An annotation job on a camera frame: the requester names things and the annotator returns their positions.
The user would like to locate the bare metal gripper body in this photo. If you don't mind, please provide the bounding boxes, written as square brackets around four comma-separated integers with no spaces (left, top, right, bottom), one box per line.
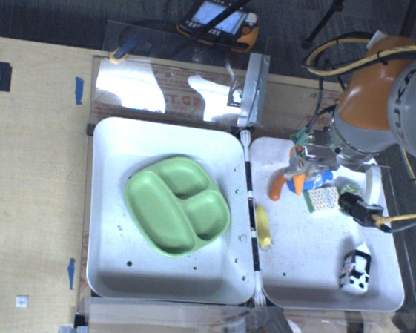
[297,124,354,176]

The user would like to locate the orange carrot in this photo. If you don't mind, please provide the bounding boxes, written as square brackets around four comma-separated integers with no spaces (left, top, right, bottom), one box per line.
[285,145,311,197]

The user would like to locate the orange sausage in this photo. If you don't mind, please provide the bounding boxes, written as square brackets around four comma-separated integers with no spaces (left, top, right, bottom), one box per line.
[268,168,291,204]

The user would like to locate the green and white packet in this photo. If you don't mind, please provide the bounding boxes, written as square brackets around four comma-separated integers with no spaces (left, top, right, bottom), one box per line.
[300,182,342,217]

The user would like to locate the green can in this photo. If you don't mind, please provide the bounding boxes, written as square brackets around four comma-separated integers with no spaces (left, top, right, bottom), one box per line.
[336,180,364,199]

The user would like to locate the yellow banana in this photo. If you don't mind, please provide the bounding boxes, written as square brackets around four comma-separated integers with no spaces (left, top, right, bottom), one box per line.
[250,203,279,253]

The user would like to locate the white plastic tray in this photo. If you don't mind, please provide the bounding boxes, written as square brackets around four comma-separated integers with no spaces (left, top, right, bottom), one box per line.
[231,134,416,323]
[74,113,274,315]

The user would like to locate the black and white carton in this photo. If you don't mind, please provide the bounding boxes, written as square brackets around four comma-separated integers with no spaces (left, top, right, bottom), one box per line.
[337,238,374,295]

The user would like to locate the green divided plate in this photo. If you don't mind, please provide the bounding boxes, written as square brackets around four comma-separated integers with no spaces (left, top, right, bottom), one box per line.
[117,149,238,265]

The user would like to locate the black cylinder on white bracket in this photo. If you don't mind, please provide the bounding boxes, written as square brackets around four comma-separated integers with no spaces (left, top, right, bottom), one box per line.
[334,160,390,230]

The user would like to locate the black block with thin wires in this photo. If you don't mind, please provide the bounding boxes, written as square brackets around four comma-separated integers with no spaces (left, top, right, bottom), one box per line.
[226,85,245,109]

